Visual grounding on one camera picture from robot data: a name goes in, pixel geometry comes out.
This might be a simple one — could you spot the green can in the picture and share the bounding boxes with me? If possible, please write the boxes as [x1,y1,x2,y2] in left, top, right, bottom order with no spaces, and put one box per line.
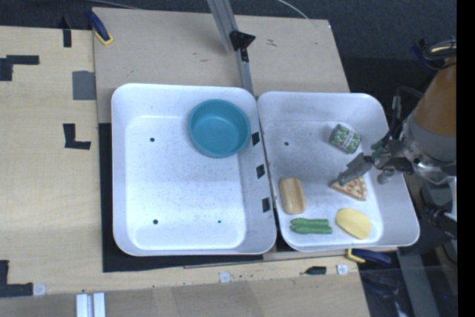
[328,123,362,155]

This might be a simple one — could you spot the blue bowl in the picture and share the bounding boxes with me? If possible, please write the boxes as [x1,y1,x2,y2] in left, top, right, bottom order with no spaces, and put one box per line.
[187,99,252,160]

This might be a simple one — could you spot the pale wood board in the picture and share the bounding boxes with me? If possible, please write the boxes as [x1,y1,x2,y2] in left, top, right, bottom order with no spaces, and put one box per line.
[91,6,361,270]

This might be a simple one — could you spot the yellow potato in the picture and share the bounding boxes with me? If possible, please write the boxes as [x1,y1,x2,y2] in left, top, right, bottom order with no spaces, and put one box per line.
[335,207,373,241]

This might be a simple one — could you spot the black cylinder on white bracket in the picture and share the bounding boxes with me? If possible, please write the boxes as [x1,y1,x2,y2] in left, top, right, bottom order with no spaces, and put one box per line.
[420,176,457,239]

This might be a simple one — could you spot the tan bread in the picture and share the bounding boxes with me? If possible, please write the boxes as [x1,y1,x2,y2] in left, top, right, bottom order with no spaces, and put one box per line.
[278,177,307,215]

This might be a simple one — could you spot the white plastic tray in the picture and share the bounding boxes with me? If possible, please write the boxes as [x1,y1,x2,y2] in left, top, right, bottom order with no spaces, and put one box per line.
[111,82,278,258]
[256,91,421,253]

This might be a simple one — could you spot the pizza slice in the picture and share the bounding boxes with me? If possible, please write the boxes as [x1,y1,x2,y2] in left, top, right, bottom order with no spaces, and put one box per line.
[329,175,369,202]

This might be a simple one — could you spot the green beans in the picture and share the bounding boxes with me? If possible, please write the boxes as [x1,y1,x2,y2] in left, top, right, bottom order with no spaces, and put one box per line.
[289,217,333,236]

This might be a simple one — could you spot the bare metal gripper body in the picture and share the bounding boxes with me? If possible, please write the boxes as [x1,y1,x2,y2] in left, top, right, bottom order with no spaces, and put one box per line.
[372,140,457,183]

